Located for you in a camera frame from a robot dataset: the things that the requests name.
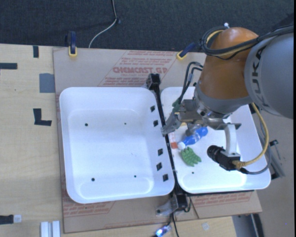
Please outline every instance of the blue clamp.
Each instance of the blue clamp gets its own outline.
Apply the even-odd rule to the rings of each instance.
[[[76,35],[75,32],[69,31],[65,37],[65,43],[69,47],[68,53],[70,57],[75,57],[78,55],[78,50],[76,46]]]
[[[188,52],[191,52],[196,47],[196,44],[192,42],[189,44],[185,49],[183,49],[181,52],[177,53],[177,59],[182,61]]]

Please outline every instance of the blue bottle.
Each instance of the blue bottle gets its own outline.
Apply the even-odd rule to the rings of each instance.
[[[187,136],[183,141],[178,143],[178,148],[183,150],[188,145],[193,145],[198,142],[202,137],[204,137],[208,133],[207,127],[201,127],[195,130],[195,133],[191,136]]]

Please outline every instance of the dark gray carpet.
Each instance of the dark gray carpet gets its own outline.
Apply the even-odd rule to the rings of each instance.
[[[100,35],[94,48],[179,51],[205,31],[228,22],[265,34],[294,20],[294,0],[115,0],[121,24]],[[0,0],[0,43],[77,46],[114,20],[110,0]]]

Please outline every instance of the cardboard sheet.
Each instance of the cardboard sheet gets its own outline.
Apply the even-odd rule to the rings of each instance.
[[[175,52],[78,48],[77,53],[76,57],[70,57],[68,48],[53,49],[64,232],[168,222],[168,217],[159,217],[155,213],[157,207],[166,203],[168,196],[92,204],[78,204],[70,199],[66,192],[59,95],[68,87],[78,86],[140,87],[145,84],[150,73],[160,74],[161,90],[182,86],[189,62],[204,64],[205,54],[189,53],[180,61],[176,59]],[[201,195],[191,199],[192,209],[189,213],[178,214],[178,221],[261,212],[255,191]]]

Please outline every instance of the white cable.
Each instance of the white cable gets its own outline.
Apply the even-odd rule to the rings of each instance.
[[[92,41],[89,44],[89,48],[91,47],[92,42],[102,33],[106,32],[107,30],[109,30],[113,25],[115,25],[115,23],[117,22],[117,14],[116,14],[116,10],[115,10],[115,3],[114,0],[112,0],[112,6],[113,6],[113,11],[114,11],[114,16],[115,19],[113,21],[113,23],[111,23],[111,25],[109,27],[107,27],[106,29],[104,29],[103,31],[99,32],[98,34],[96,34],[96,36],[93,37]]]

